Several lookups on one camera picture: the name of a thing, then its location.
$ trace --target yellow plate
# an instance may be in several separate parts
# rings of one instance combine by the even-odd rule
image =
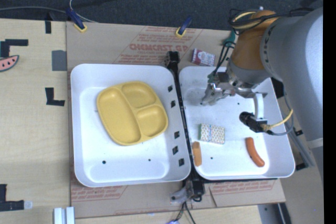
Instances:
[[[162,134],[167,113],[154,90],[141,81],[108,87],[97,97],[100,119],[118,144],[134,145]]]

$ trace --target black hole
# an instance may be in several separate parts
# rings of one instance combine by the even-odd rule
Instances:
[[[178,160],[178,165],[179,166],[184,165],[184,159],[183,158]]]
[[[175,155],[177,152],[179,152],[179,149],[178,149],[178,147],[176,146],[176,147],[173,148],[173,155]]]

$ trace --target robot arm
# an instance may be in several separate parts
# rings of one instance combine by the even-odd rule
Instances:
[[[203,103],[235,93],[253,98],[266,78],[281,81],[323,182],[323,8],[285,16],[248,11],[232,22],[241,33],[226,72],[211,74]]]

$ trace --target white tray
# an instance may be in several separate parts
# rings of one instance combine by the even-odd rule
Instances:
[[[96,98],[107,87],[135,80],[152,87],[165,107],[169,125],[153,139],[121,146],[105,131]],[[161,66],[82,64],[72,70],[70,82],[75,174],[83,185],[172,182],[189,175],[190,158],[174,78],[169,70]]]
[[[253,99],[239,95],[219,100],[215,105],[201,105],[207,86],[207,75],[213,67],[186,67],[180,72],[180,84],[185,107],[186,123],[191,143],[199,141],[198,126],[201,123],[225,128],[225,144],[202,142],[202,165],[197,172],[209,180],[262,179],[290,176],[295,162],[287,135],[272,136],[255,133],[242,124],[239,115],[243,111],[255,111]],[[264,117],[268,123],[282,120],[271,80],[261,83],[254,91],[267,92],[264,98]],[[274,128],[276,133],[285,132],[283,125]],[[257,167],[248,155],[246,137],[253,137],[258,154],[265,166]]]

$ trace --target binder clip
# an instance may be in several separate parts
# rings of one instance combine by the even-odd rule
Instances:
[[[74,26],[81,32],[84,33],[88,27],[83,24],[82,20],[79,18],[79,16],[75,13],[75,11],[71,8],[67,8],[66,14],[71,18],[71,20],[74,22]]]
[[[191,22],[192,22],[192,18],[191,18],[191,16],[189,16],[184,21],[184,23],[176,30],[175,36],[178,37],[178,38],[182,38],[185,35],[186,29],[190,26]]]

